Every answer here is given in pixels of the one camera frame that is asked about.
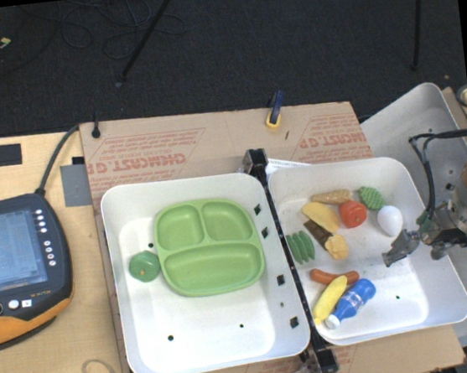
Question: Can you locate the brown and yellow toy food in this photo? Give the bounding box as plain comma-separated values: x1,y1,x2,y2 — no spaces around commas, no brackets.
303,215,350,265

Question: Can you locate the green divided plate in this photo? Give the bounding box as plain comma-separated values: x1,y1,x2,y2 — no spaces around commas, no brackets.
150,192,270,303

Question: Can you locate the white paper sheet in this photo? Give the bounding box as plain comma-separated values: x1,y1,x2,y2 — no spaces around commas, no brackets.
264,153,313,175

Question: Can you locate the white egg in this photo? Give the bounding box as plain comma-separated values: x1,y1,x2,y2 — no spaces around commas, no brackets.
375,203,406,239

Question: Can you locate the yellow toy slice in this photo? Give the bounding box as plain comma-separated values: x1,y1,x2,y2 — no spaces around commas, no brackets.
300,198,342,238

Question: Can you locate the white plastic tray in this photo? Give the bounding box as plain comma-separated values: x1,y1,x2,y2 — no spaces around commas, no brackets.
265,147,467,353
98,163,315,373

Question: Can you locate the tan toy bread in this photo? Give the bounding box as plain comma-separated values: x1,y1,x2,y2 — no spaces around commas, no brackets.
309,187,354,209

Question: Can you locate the black block with thin wires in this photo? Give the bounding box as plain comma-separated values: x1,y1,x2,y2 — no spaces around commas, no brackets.
298,345,342,373
240,146,270,176

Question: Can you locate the blue bottle with white cap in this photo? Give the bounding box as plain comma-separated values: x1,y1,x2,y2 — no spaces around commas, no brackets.
319,277,381,331

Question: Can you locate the orange-red toy tomato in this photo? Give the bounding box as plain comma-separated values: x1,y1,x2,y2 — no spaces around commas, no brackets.
338,198,370,231

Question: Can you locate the green ribbed toy pea pod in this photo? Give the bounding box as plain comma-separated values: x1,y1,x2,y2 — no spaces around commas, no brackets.
285,228,317,267

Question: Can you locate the thin black rod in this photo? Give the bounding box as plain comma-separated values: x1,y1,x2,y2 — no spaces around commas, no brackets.
252,159,332,361

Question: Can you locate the yellow banana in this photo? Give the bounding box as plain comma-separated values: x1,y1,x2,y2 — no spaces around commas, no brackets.
308,274,354,326

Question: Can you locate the green textured toy vegetable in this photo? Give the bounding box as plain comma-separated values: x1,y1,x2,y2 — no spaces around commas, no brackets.
357,184,387,213

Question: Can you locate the green round toy fruit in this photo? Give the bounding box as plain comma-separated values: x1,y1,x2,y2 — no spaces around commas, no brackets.
126,249,163,285

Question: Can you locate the orange-brown toy sausage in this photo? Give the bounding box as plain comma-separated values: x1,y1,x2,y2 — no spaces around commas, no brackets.
309,262,361,290

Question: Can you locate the brown cardboard board red print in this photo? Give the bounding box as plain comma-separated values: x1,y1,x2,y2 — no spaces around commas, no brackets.
77,80,467,373

